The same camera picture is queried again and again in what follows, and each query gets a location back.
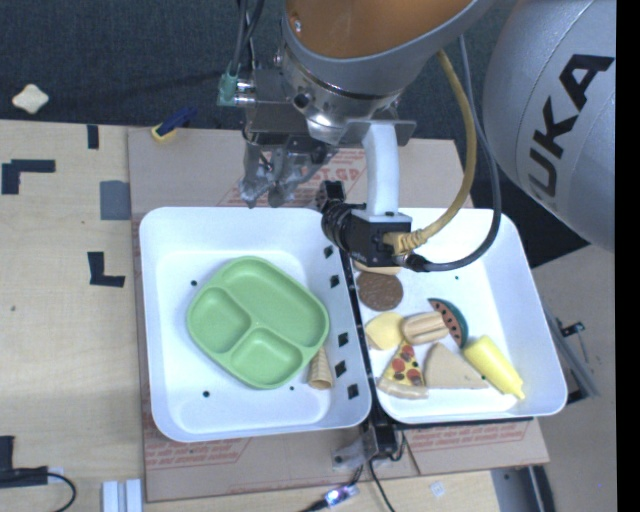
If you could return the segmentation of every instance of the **toy pizza slice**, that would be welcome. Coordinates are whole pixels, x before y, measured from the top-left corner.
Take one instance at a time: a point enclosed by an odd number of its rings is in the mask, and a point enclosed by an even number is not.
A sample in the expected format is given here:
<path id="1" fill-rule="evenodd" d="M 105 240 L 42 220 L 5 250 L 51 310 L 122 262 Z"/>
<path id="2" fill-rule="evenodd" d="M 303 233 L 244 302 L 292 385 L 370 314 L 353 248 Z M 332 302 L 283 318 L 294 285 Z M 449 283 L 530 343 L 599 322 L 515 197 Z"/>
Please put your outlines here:
<path id="1" fill-rule="evenodd" d="M 413 347 L 402 340 L 382 377 L 378 389 L 398 398 L 427 398 L 429 392 Z"/>
<path id="2" fill-rule="evenodd" d="M 424 363 L 424 378 L 429 388 L 483 389 L 489 384 L 464 359 L 442 343 L 435 343 Z"/>

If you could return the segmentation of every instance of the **cardboard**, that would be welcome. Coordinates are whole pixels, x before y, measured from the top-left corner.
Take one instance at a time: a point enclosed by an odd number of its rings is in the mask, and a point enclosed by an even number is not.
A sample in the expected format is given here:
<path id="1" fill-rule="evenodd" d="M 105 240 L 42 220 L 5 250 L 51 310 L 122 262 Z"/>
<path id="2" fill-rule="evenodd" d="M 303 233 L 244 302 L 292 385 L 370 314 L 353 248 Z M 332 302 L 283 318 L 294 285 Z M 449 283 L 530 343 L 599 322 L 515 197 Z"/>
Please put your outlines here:
<path id="1" fill-rule="evenodd" d="M 350 472 L 333 468 L 332 451 L 352 443 L 359 428 L 183 444 L 164 437 L 153 423 L 144 332 L 138 227 L 162 206 L 238 206 L 244 140 L 239 132 L 178 130 L 166 143 L 149 129 L 128 133 L 135 293 L 144 422 L 146 498 L 149 502 L 315 485 L 334 485 Z M 447 207 L 462 181 L 451 141 L 412 140 L 400 148 L 404 207 Z M 342 180 L 349 202 L 366 200 L 361 149 L 342 150 L 285 207 L 313 204 L 321 180 Z M 261 198 L 258 206 L 265 206 Z M 376 471 L 381 479 L 539 464 L 548 453 L 537 420 L 407 430 L 408 450 Z"/>

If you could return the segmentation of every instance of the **black cable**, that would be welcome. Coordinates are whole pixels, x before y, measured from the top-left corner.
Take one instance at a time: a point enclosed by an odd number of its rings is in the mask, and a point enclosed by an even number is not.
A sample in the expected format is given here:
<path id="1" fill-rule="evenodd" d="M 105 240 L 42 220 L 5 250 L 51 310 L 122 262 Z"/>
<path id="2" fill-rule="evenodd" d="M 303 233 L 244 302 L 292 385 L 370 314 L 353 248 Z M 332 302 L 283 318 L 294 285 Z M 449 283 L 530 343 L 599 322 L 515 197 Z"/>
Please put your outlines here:
<path id="1" fill-rule="evenodd" d="M 253 32 L 258 26 L 258 20 L 260 19 L 260 15 L 262 14 L 263 7 L 264 7 L 264 0 L 258 0 L 255 8 L 253 9 L 253 14 L 251 15 L 251 19 L 248 22 L 247 31 L 244 34 L 244 38 L 242 39 L 243 48 L 247 46 L 247 44 L 249 44 L 249 39 L 251 39 Z"/>
<path id="2" fill-rule="evenodd" d="M 233 52 L 233 59 L 231 60 L 229 73 L 236 74 L 238 67 L 240 66 L 240 59 L 242 58 L 242 52 L 249 46 L 249 52 L 251 53 L 250 59 L 253 62 L 253 49 L 251 47 L 251 36 L 258 26 L 258 20 L 262 15 L 265 0 L 258 0 L 256 6 L 253 9 L 251 17 L 248 15 L 248 0 L 238 0 L 238 10 L 240 12 L 240 23 L 238 26 L 238 35 L 236 38 L 236 47 Z"/>
<path id="3" fill-rule="evenodd" d="M 76 500 L 76 495 L 77 495 L 76 486 L 66 476 L 59 475 L 58 473 L 47 472 L 47 476 L 58 478 L 58 479 L 62 480 L 71 489 L 71 498 L 69 499 L 67 504 L 64 507 L 57 509 L 55 512 L 63 512 L 64 510 L 67 510 L 73 504 L 73 502 Z"/>
<path id="4" fill-rule="evenodd" d="M 71 489 L 71 498 L 69 498 L 69 501 L 67 501 L 66 505 L 64 505 L 62 508 L 58 508 L 56 509 L 54 512 L 64 512 L 65 510 L 67 510 L 72 504 L 73 502 L 76 500 L 76 496 L 77 496 L 77 491 L 76 491 L 76 486 L 75 484 L 69 480 L 66 476 L 63 475 L 59 475 L 58 473 L 52 473 L 50 471 L 46 471 L 46 466 L 42 466 L 40 468 L 16 468 L 16 469 L 11 469 L 7 472 L 5 472 L 4 474 L 1 474 L 1 480 L 3 482 L 17 482 L 20 480 L 29 480 L 32 478 L 40 478 L 40 477 L 52 477 L 52 478 L 58 478 L 59 480 L 62 480 L 64 483 L 66 483 L 69 488 Z"/>
<path id="5" fill-rule="evenodd" d="M 404 435 L 404 432 L 402 432 L 402 441 L 400 442 L 400 448 L 398 449 L 398 453 L 397 455 L 389 455 L 389 458 L 393 462 L 398 462 L 404 455 L 405 446 L 407 446 L 407 437 Z"/>
<path id="6" fill-rule="evenodd" d="M 471 113 L 473 115 L 473 123 L 476 127 L 477 136 L 478 136 L 478 139 L 480 140 L 480 144 L 482 145 L 485 156 L 489 161 L 489 170 L 490 170 L 489 179 L 491 183 L 491 194 L 493 197 L 493 216 L 491 218 L 491 226 L 489 227 L 489 231 L 487 233 L 487 236 L 483 240 L 483 242 L 478 246 L 478 248 L 475 251 L 473 251 L 471 254 L 468 254 L 464 258 L 461 258 L 457 261 L 452 261 L 449 263 L 433 263 L 417 254 L 412 254 L 408 256 L 407 261 L 405 262 L 406 266 L 417 272 L 443 272 L 448 270 L 456 270 L 458 268 L 462 268 L 466 265 L 469 265 L 470 263 L 473 263 L 478 258 L 480 258 L 485 252 L 487 252 L 487 250 L 493 245 L 493 242 L 495 242 L 495 239 L 498 236 L 498 231 L 500 229 L 500 220 L 502 218 L 502 196 L 500 193 L 500 176 L 498 174 L 498 167 L 493 157 L 493 152 L 484 135 L 482 125 L 478 120 L 478 113 L 473 100 L 473 89 L 471 85 L 471 70 L 469 68 L 469 59 L 467 57 L 467 49 L 466 49 L 463 35 L 459 36 L 458 42 L 460 46 L 460 53 L 462 56 L 462 64 L 464 68 L 464 88 L 467 94 L 467 99 L 469 100 L 469 105 L 471 107 Z"/>
<path id="7" fill-rule="evenodd" d="M 382 499 L 384 500 L 385 505 L 389 509 L 389 512 L 395 512 L 395 509 L 393 508 L 393 506 L 391 506 L 391 502 L 389 501 L 389 498 L 387 498 L 387 495 L 385 494 L 384 489 L 382 488 L 382 484 L 380 484 L 380 480 L 378 480 L 376 472 L 373 469 L 373 459 L 369 460 L 369 471 L 371 472 L 373 481 L 378 486 L 378 490 L 380 491 L 380 494 L 382 495 Z"/>
<path id="8" fill-rule="evenodd" d="M 229 64 L 229 73 L 235 76 L 238 73 L 238 66 L 240 65 L 240 57 L 242 56 L 242 50 L 244 48 L 242 42 L 244 41 L 246 16 L 247 16 L 247 0 L 239 0 L 240 21 L 238 24 L 238 34 L 236 36 L 236 47 L 233 51 L 233 58 Z"/>
<path id="9" fill-rule="evenodd" d="M 360 477 L 362 476 L 362 471 L 363 470 L 364 470 L 364 464 L 362 466 L 360 466 L 358 469 L 356 469 L 356 472 L 353 475 L 353 478 L 351 479 L 351 482 L 349 482 L 347 485 L 351 486 L 351 485 L 357 484 L 358 480 L 360 480 Z"/>
<path id="10" fill-rule="evenodd" d="M 326 500 L 322 499 L 322 500 L 316 501 L 309 508 L 305 508 L 302 512 L 317 512 L 318 510 L 323 510 L 325 508 L 328 508 L 328 505 Z"/>

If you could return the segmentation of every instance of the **toy bread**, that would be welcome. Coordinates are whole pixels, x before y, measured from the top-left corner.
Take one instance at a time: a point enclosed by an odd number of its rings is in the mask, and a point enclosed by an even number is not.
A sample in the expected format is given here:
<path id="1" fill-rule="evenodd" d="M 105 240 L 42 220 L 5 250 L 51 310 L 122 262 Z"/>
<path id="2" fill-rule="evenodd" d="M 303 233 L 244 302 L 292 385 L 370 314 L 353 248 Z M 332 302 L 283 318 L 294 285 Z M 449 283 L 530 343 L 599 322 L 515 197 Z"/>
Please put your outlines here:
<path id="1" fill-rule="evenodd" d="M 402 334 L 412 345 L 421 345 L 441 340 L 449 334 L 449 329 L 437 311 L 421 313 L 406 318 L 402 323 Z"/>

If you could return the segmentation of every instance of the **blue object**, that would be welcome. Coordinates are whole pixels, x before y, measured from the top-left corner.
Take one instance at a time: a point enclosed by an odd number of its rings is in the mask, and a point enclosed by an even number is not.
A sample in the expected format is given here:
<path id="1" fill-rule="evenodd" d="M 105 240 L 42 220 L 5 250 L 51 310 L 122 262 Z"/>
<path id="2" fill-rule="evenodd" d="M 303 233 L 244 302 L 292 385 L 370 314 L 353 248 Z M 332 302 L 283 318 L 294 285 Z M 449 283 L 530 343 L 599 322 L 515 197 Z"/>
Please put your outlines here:
<path id="1" fill-rule="evenodd" d="M 154 128 L 154 132 L 162 138 L 176 128 L 188 126 L 197 113 L 198 110 L 195 107 L 184 107 L 165 119 L 160 126 Z"/>

